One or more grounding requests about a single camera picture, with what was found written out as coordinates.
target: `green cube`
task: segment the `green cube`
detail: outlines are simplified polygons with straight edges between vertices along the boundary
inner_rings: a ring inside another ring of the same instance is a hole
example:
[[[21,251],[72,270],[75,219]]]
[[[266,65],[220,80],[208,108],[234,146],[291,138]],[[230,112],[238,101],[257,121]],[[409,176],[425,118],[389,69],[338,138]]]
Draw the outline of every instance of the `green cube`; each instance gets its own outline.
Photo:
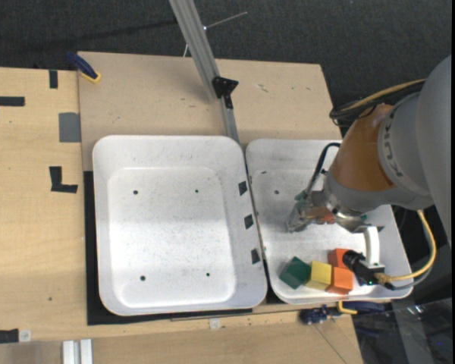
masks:
[[[280,273],[280,279],[293,289],[305,283],[310,274],[310,266],[294,256]]]

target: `orange cube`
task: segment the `orange cube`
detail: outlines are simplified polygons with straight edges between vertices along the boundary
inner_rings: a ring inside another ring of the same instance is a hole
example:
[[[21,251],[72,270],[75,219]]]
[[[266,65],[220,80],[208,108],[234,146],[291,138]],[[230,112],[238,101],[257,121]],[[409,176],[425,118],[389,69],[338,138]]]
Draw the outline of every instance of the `orange cube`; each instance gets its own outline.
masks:
[[[332,280],[326,291],[339,295],[347,295],[353,289],[353,273],[347,268],[333,267]]]
[[[342,256],[348,249],[343,248],[336,248],[327,255],[328,264],[332,265],[333,267],[338,268],[347,268],[345,264],[342,262]]]

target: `tray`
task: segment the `tray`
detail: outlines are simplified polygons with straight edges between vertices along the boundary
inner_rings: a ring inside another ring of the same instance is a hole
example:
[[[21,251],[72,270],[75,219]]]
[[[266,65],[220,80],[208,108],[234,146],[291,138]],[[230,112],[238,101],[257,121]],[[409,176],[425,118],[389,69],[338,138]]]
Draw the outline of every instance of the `tray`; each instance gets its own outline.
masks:
[[[294,197],[306,188],[320,153],[333,140],[252,141],[246,148],[246,163],[252,180],[253,199],[273,291],[286,303],[300,305],[335,300],[389,300],[403,298],[411,288],[392,291],[380,285],[360,286],[354,278],[354,288],[348,296],[340,296],[300,286],[296,290],[285,284],[278,275],[294,256],[310,263],[327,262],[334,248],[353,249],[366,254],[363,234],[351,234],[333,225],[309,225],[301,232],[289,233],[285,221],[295,203]],[[324,168],[329,169],[337,150],[329,149]],[[321,184],[314,190],[320,190]],[[394,215],[390,206],[368,214],[367,222],[383,226],[379,232],[380,261],[390,275],[411,272]]]
[[[107,136],[93,150],[99,295],[118,315],[248,309],[267,282],[240,146]]]

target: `black connector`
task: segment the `black connector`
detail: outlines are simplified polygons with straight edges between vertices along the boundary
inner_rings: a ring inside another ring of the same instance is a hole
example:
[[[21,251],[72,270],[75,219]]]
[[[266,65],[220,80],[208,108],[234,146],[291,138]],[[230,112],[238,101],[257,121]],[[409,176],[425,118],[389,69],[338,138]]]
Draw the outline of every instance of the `black connector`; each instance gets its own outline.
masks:
[[[383,265],[370,265],[362,253],[352,250],[342,255],[342,263],[357,276],[359,282],[369,286],[378,283],[377,272],[384,272]]]

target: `table surface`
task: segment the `table surface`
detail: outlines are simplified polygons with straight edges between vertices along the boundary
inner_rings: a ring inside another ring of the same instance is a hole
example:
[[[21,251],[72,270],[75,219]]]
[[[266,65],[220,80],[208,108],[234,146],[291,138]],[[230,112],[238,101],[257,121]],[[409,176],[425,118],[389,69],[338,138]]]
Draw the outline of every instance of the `table surface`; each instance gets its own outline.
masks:
[[[89,56],[98,61],[117,57],[100,54]],[[199,128],[205,134],[222,133],[221,119],[212,127],[209,123],[213,119],[202,115],[215,105],[202,100],[200,78],[173,69],[178,66],[180,71],[196,74],[192,60],[128,58],[147,61],[150,71],[177,83],[177,89],[171,89],[164,80],[151,92],[156,106],[168,100],[163,106],[170,108],[165,114],[153,107],[156,116],[149,118],[152,133],[161,133],[166,119],[177,120],[175,109],[180,115],[187,112],[197,126],[190,132],[184,128],[179,134],[196,134]],[[331,100],[320,66],[225,60],[219,60],[218,66],[226,77],[241,82],[233,100],[242,144],[263,137],[340,139],[339,130],[328,118]],[[162,73],[165,68],[168,74]],[[80,88],[89,85],[84,92],[91,96],[100,86],[78,77],[74,71],[59,71],[58,88],[50,89],[48,71],[0,67],[0,96],[26,99],[24,107],[0,107],[0,330],[30,330],[32,339],[40,341],[207,331],[206,318],[87,326],[82,147],[81,143],[61,143],[58,132],[60,113],[81,109],[83,131],[94,118],[86,115],[88,111],[83,115]],[[102,85],[108,82],[108,78],[102,80]],[[172,90],[180,96],[184,93],[176,105],[172,105],[173,97],[163,96]],[[114,120],[118,116],[113,112],[109,117]],[[79,185],[77,193],[51,192],[49,166],[61,166],[64,184]],[[223,318],[222,324],[232,328],[296,324],[294,309],[297,307],[262,304],[253,314]],[[340,326],[353,333],[351,324]]]

